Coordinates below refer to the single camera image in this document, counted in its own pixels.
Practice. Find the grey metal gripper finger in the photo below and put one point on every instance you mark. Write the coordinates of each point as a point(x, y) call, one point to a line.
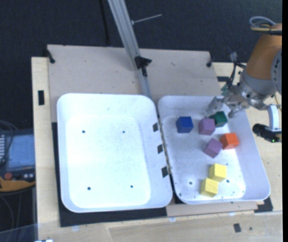
point(214, 106)
point(235, 110)

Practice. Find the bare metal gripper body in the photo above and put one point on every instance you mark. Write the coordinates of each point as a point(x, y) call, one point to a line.
point(237, 97)

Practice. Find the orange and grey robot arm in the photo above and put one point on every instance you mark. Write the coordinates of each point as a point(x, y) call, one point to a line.
point(262, 57)

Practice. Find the green cube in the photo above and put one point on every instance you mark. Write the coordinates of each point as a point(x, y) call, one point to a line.
point(221, 119)

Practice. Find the purple cube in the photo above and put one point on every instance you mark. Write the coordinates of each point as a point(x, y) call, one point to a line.
point(212, 147)
point(206, 127)

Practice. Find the orange cube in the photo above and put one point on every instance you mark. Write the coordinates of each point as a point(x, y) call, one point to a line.
point(229, 140)

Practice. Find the blue cube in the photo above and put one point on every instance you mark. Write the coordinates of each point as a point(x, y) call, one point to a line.
point(184, 125)

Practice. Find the white plastic tray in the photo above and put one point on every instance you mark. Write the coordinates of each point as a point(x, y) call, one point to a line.
point(106, 157)
point(186, 160)

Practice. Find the yellow cube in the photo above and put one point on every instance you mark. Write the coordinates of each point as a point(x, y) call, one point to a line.
point(218, 171)
point(209, 187)

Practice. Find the brown cardboard board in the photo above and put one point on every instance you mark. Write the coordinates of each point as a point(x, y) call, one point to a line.
point(96, 69)

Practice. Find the black cylinder on white bracket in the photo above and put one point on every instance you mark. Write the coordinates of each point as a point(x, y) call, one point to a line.
point(273, 117)

